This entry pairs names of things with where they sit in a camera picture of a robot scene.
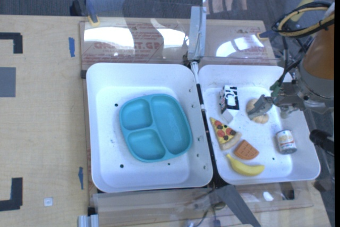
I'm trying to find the small white and orange can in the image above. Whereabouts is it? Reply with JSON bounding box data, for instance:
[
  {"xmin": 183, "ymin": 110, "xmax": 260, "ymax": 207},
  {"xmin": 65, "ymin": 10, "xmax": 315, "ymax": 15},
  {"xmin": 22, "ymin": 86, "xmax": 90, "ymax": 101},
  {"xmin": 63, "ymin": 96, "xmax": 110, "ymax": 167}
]
[{"xmin": 276, "ymin": 129, "xmax": 298, "ymax": 155}]

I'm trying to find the toy pizza slice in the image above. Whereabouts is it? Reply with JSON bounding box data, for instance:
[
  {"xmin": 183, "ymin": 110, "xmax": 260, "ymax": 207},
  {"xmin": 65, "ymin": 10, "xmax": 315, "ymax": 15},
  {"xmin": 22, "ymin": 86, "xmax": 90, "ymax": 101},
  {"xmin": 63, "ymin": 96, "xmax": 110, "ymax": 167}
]
[{"xmin": 209, "ymin": 116, "xmax": 243, "ymax": 151}]

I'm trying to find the orange toy biscuit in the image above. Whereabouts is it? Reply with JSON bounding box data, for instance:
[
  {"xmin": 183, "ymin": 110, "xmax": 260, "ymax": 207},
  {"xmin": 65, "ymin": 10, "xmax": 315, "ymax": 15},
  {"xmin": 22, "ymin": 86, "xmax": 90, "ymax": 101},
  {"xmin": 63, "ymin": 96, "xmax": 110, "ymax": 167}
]
[{"xmin": 233, "ymin": 140, "xmax": 260, "ymax": 161}]

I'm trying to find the yellow banana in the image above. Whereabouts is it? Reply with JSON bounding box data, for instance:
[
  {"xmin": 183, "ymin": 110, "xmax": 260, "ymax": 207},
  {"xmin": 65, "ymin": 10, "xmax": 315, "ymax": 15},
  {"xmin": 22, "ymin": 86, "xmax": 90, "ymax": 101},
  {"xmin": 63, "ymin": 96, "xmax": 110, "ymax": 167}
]
[{"xmin": 226, "ymin": 153, "xmax": 266, "ymax": 177}]

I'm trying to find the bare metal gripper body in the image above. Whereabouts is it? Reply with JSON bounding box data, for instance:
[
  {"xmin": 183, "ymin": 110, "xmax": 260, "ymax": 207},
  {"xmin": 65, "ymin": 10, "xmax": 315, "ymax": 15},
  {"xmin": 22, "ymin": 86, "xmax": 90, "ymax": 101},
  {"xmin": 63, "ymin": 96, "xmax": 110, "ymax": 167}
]
[{"xmin": 273, "ymin": 81, "xmax": 307, "ymax": 112}]

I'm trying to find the tan toy bread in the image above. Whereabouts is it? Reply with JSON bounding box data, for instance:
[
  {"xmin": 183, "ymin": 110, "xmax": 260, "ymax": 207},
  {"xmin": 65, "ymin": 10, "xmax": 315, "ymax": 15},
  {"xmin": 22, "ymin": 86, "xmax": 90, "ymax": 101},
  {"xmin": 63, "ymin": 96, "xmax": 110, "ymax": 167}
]
[{"xmin": 245, "ymin": 98, "xmax": 270, "ymax": 124}]

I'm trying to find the black and white carton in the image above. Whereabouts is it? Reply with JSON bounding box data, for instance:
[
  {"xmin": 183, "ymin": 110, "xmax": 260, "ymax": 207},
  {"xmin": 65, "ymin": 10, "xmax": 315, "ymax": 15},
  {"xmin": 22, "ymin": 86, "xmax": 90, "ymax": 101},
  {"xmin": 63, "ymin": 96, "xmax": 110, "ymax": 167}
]
[{"xmin": 219, "ymin": 85, "xmax": 241, "ymax": 123}]

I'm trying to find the brown cardboard board red print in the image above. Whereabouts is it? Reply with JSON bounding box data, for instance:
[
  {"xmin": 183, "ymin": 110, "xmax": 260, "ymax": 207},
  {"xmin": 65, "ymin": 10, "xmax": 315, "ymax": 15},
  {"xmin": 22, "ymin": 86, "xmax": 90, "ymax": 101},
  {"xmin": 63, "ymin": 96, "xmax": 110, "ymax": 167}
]
[{"xmin": 79, "ymin": 20, "xmax": 315, "ymax": 211}]

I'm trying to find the blue divided plate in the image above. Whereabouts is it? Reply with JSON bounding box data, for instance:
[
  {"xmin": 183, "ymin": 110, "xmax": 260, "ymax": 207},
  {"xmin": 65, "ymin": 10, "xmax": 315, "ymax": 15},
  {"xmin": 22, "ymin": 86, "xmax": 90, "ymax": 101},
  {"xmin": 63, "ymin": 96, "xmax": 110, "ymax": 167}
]
[{"xmin": 118, "ymin": 93, "xmax": 193, "ymax": 163}]

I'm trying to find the white plastic tray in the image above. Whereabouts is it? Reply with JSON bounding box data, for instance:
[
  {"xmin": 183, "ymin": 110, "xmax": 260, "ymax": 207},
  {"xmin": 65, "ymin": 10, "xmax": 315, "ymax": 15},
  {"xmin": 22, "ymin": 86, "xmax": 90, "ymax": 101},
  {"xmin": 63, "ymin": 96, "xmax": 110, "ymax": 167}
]
[
  {"xmin": 86, "ymin": 62, "xmax": 214, "ymax": 193},
  {"xmin": 198, "ymin": 64, "xmax": 321, "ymax": 186}
]

